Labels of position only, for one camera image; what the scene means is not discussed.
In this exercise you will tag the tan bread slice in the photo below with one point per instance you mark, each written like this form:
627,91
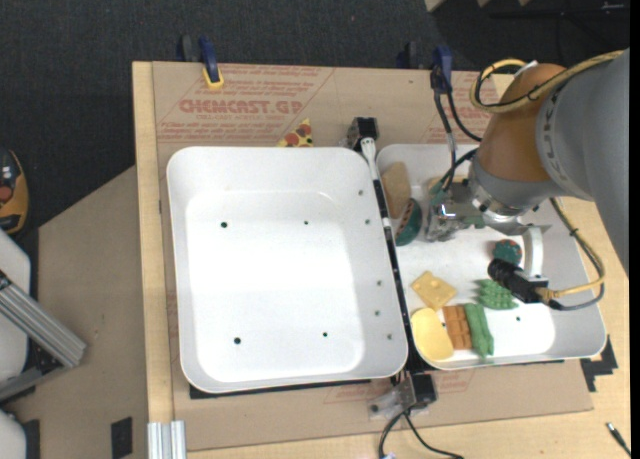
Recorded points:
396,187

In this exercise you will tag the brown cardboard board red print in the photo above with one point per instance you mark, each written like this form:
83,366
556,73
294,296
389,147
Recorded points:
250,92

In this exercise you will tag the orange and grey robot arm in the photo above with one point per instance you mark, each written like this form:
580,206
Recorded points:
575,147

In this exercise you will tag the green pea pod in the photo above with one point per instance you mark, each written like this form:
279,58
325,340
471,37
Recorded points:
479,329

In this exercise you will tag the green round biscuit red dots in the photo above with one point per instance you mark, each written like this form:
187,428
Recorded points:
507,250

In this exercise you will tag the yellow oval chip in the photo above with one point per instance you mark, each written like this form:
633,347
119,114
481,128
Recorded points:
432,334

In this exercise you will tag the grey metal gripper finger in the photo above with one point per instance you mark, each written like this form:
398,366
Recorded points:
434,230
449,230

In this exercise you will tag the black cylinder on white bracket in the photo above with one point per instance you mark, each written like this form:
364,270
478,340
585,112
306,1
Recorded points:
515,279

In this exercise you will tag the white plastic tray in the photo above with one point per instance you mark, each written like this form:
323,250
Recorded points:
280,272
530,332

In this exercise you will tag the green leafy vegetable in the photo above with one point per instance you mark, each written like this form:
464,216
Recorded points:
495,295

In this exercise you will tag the yellow cheese slice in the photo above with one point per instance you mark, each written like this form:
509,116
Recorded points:
433,289

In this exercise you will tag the green watermelon slice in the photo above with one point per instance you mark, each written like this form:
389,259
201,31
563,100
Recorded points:
410,227

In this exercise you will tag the yellow pizza slice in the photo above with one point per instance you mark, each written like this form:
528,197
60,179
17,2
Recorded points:
299,136

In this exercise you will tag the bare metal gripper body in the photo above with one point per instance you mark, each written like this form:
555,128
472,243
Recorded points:
462,207

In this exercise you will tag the brown waffle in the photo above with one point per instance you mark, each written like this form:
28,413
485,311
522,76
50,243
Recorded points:
457,328

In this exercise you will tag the thin black and white rod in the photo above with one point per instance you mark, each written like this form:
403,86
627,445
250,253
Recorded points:
387,219

